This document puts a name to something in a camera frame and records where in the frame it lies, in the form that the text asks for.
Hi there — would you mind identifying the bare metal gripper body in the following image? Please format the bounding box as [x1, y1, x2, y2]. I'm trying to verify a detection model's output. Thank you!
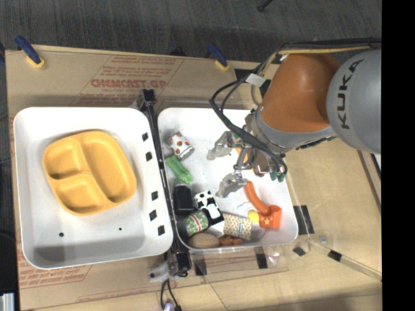
[226, 110, 288, 178]

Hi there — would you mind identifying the orange sausage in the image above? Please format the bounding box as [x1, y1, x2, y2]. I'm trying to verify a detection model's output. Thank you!
[244, 180, 270, 216]

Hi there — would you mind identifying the white plastic tray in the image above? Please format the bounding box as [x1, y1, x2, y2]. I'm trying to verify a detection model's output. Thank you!
[12, 106, 174, 270]
[157, 107, 299, 251]

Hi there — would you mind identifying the black and white cow carton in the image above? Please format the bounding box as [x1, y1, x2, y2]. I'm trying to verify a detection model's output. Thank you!
[193, 190, 225, 228]

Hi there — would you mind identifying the white can with orange print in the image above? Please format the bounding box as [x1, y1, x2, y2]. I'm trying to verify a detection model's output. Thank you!
[167, 132, 195, 161]

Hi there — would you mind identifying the green asparagus bunch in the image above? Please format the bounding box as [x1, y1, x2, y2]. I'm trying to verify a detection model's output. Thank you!
[164, 155, 194, 185]

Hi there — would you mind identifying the black rounded block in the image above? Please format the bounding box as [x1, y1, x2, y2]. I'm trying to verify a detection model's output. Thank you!
[172, 184, 195, 216]

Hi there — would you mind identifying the green and white can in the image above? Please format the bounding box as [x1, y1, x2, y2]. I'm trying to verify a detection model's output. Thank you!
[181, 209, 210, 238]

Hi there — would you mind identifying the orange box with yellow star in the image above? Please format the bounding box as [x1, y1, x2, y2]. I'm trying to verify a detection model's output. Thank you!
[259, 205, 282, 229]

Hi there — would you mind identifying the brown biscuit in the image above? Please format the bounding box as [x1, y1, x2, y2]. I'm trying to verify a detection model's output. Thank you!
[219, 234, 244, 247]

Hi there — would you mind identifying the brown bread roll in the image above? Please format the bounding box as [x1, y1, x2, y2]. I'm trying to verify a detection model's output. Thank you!
[187, 232, 220, 249]

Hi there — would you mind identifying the thin black and white rod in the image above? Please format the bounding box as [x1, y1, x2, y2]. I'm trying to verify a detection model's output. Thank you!
[145, 98, 185, 262]

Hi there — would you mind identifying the brown cardboard board red print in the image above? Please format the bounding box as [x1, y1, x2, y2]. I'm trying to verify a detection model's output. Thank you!
[5, 43, 382, 311]

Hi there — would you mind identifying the yellow divided plate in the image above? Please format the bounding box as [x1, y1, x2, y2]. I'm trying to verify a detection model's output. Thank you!
[41, 130, 137, 217]

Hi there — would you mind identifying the black block with thin wires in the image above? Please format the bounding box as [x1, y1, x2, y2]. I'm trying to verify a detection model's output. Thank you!
[137, 88, 158, 110]
[167, 249, 193, 277]

